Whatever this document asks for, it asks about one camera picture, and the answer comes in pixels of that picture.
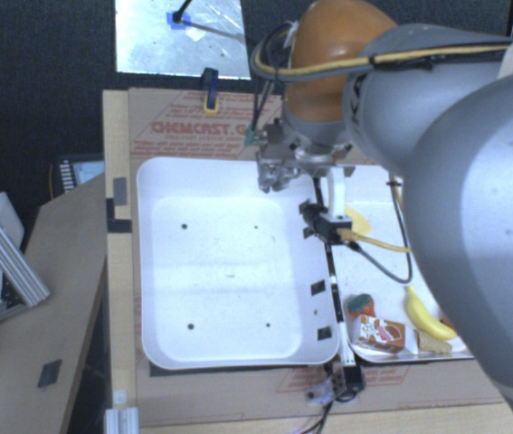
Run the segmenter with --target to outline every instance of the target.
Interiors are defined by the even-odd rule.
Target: empty white tray
[[[265,194],[254,162],[159,157],[138,171],[142,341],[167,369],[316,364],[337,352],[309,178]],[[324,281],[324,291],[311,286]]]

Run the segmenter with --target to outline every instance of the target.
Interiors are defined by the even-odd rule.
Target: dark floor
[[[260,40],[314,0],[242,0],[247,37]],[[510,0],[367,0],[399,24],[423,22],[505,33]],[[114,0],[0,0],[0,192],[26,221],[48,199],[51,162],[97,153],[101,91],[132,86],[197,88],[197,79],[115,71]],[[223,90],[252,91],[248,81]],[[84,374],[71,432],[97,432],[102,402],[102,328]],[[87,406],[87,400],[97,401]]]

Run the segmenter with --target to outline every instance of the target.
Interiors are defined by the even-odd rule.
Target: yellow banana
[[[421,299],[415,294],[413,286],[407,287],[407,299],[404,307],[413,324],[434,338],[440,341],[449,341],[457,336],[452,328],[431,316]]]

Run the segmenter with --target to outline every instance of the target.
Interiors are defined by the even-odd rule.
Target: metal plate
[[[183,24],[170,14],[185,0],[116,0],[119,72],[249,79],[240,0],[194,0]]]

